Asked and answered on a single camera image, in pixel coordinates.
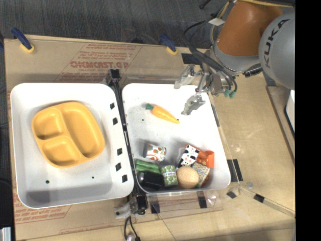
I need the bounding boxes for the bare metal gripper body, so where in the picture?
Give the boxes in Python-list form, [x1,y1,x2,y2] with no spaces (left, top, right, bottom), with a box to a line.
[194,69,227,97]

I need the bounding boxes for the orange carrot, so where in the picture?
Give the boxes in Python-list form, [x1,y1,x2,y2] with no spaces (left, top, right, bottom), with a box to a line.
[145,103,181,125]

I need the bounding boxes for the white plastic tray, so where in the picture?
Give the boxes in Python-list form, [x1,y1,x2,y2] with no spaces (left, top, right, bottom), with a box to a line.
[121,82,232,195]
[10,82,135,209]

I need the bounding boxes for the black and white cow carton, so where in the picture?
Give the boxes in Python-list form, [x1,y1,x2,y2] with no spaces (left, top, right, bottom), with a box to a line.
[176,144,201,168]

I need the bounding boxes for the orange packet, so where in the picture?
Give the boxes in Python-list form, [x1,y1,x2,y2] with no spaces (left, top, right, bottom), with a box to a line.
[196,150,215,169]

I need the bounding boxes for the white can with red tomatoes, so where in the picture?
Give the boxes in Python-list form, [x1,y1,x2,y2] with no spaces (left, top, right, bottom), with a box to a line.
[142,143,168,163]

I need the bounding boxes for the yellow patterned box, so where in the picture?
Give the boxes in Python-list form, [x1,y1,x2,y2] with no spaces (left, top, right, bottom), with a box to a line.
[192,162,211,188]

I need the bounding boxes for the thin black and white rod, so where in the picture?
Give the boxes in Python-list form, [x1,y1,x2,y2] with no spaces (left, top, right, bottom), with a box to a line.
[112,83,141,198]

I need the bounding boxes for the green bean pods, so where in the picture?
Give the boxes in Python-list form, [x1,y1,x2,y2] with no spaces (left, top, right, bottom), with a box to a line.
[135,159,162,175]

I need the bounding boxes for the black rectangular packet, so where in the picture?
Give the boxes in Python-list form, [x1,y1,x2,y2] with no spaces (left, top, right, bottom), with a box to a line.
[138,171,166,191]

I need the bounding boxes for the yellow divided plate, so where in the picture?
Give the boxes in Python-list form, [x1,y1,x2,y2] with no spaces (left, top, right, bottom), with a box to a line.
[31,101,106,169]

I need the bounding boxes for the brown cardboard board red print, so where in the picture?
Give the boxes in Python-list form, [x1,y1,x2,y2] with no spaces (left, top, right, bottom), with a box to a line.
[4,34,214,241]

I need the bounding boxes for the black block with thin wires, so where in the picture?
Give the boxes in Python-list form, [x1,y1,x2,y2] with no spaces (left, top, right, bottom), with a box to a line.
[107,68,122,85]
[128,194,149,215]

